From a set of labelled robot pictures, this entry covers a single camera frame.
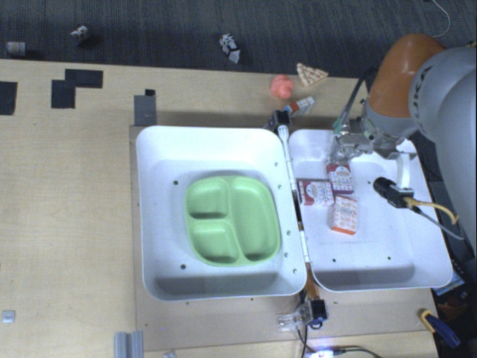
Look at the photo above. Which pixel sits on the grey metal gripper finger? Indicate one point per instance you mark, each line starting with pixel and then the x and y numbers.
pixel 334 156
pixel 346 157

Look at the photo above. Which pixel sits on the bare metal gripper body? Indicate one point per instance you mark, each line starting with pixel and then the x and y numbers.
pixel 356 142

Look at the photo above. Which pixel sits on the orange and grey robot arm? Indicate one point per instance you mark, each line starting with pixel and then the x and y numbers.
pixel 443 88

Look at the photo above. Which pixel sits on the purple and red carton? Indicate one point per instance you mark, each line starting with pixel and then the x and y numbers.
pixel 341 179

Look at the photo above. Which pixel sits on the thin black and white rod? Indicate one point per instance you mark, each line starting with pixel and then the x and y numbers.
pixel 286 144

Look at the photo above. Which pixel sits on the orange and white carton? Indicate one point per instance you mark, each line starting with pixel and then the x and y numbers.
pixel 344 215

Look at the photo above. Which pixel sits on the small red and white carton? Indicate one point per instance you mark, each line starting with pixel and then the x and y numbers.
pixel 302 106

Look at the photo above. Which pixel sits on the toy pizza slice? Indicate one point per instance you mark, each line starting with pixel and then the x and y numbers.
pixel 309 74

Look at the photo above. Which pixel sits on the white plastic tray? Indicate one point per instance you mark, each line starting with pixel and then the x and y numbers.
pixel 391 244
pixel 164 207

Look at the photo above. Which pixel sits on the green divided plate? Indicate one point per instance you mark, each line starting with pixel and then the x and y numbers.
pixel 253 215

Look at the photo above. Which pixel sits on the black and white carton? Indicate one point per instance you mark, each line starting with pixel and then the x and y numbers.
pixel 230 47

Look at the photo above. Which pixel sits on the small white and brown packet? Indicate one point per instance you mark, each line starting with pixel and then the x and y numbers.
pixel 79 33

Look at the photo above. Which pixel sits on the small pale can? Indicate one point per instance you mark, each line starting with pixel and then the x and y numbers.
pixel 16 47

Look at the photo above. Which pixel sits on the small white square block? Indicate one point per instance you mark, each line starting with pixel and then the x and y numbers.
pixel 8 316

